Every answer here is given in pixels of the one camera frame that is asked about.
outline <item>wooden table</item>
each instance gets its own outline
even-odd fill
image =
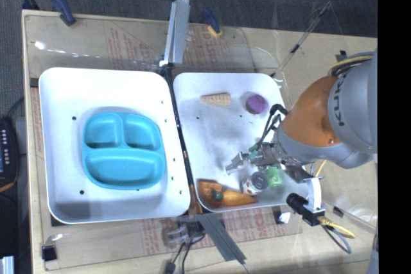
[[[164,51],[166,41],[167,22],[146,21],[137,19],[123,19],[113,17],[98,17],[90,15],[75,15],[78,19],[77,28],[65,27],[65,34],[55,38],[61,27],[58,24],[58,13],[23,10],[22,35],[23,35],[23,63],[24,63],[24,88],[26,106],[26,127],[28,145],[28,181],[30,202],[30,233],[31,233],[31,260],[33,273],[161,273],[161,268],[167,260],[172,259],[175,252],[160,253],[146,257],[129,258],[88,264],[84,266],[69,267],[66,263],[58,261],[49,262],[46,266],[42,260],[42,246],[46,242],[48,232],[57,232],[51,227],[48,218],[46,196],[44,195],[44,162],[42,158],[41,135],[39,125],[41,118],[33,115],[38,113],[36,108],[39,103],[36,92],[36,79],[48,67],[96,67],[107,68],[110,65],[122,65],[120,58],[130,64],[133,59],[140,56],[155,58]],[[93,24],[105,22],[103,29],[98,31]],[[300,39],[301,32],[262,30],[252,28],[223,27],[223,39],[214,44],[214,48],[204,45],[208,56],[213,55],[215,49],[237,47],[257,56],[271,56],[272,65],[275,67],[286,58],[295,43]],[[188,45],[198,41],[197,33],[204,33],[203,42],[207,41],[207,27],[201,24],[190,24],[188,31]],[[373,51],[377,47],[377,40],[373,38],[345,37],[341,35],[325,35],[311,33],[300,49],[284,68],[289,99],[284,102],[287,106],[293,103],[298,95],[312,82],[327,74],[329,66],[335,63],[335,55],[341,50],[348,55],[364,51]],[[107,58],[98,60],[96,54],[107,54]],[[332,211],[329,217],[336,222],[343,223],[347,228],[357,233],[357,238],[351,242],[353,253],[347,255],[341,251],[331,239],[326,237],[321,227],[309,227],[301,224],[299,234],[284,235],[266,239],[256,239],[239,243],[239,247],[246,255],[246,267],[250,273],[274,273],[285,269],[311,268],[315,266],[348,266],[350,268],[366,267],[371,252],[373,227],[376,217],[376,177],[374,164],[366,164],[352,170],[341,170],[330,164],[324,168],[323,197],[330,203],[338,201],[338,196],[344,195],[345,203],[338,205],[347,212],[354,209],[360,196],[356,186],[362,190],[362,209],[355,216],[345,216],[344,219],[336,217]],[[112,226],[106,223],[104,229]],[[70,236],[73,227],[60,227],[62,236]],[[98,236],[99,232],[106,230],[96,229],[95,244],[104,244],[105,236]],[[98,248],[88,249],[82,253],[87,262],[88,255],[98,252]],[[245,269],[236,261],[224,262],[219,251],[210,246],[191,250],[185,265],[189,273],[246,273]]]

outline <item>black device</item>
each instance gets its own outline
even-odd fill
[[[19,150],[12,125],[0,119],[0,192],[9,189],[17,179]]]

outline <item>tin can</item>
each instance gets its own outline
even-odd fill
[[[241,192],[254,196],[261,193],[267,187],[267,176],[260,171],[256,171],[241,183]]]

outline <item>blue divided tray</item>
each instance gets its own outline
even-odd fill
[[[161,132],[146,116],[95,114],[84,126],[82,146],[85,174],[101,187],[147,189],[165,173]]]

